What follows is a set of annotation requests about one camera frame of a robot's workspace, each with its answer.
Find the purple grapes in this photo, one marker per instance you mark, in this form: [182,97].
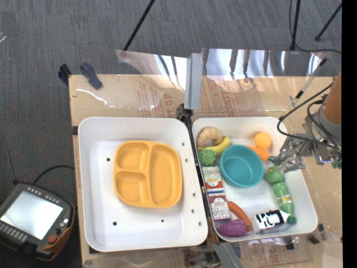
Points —
[232,228]

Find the white plastic tray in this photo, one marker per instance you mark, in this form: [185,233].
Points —
[256,200]
[139,227]

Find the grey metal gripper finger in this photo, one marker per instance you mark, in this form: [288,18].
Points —
[288,148]
[293,165]

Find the green broccoli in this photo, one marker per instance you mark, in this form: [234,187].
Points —
[207,157]

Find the white and red carton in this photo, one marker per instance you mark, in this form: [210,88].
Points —
[219,206]
[212,179]

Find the yellow divided plate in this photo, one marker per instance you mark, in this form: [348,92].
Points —
[164,174]

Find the yellow banana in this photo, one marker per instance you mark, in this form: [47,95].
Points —
[223,145]

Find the beige croissant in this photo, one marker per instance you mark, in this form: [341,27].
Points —
[207,134]

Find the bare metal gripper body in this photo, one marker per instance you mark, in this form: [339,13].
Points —
[320,147]

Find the orange ball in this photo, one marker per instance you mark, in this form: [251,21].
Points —
[262,140]

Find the black and white carton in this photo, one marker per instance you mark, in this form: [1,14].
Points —
[272,220]

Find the green bottle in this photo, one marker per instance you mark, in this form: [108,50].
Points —
[283,197]

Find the brown cardboard board red print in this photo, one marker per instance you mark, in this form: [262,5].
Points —
[125,96]

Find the orange carrot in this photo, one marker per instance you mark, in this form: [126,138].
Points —
[240,212]
[260,153]

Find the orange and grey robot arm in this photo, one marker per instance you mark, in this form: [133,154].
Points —
[333,102]

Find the teal bowl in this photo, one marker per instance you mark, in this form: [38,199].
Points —
[241,166]

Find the green pear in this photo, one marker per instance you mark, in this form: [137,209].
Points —
[273,175]

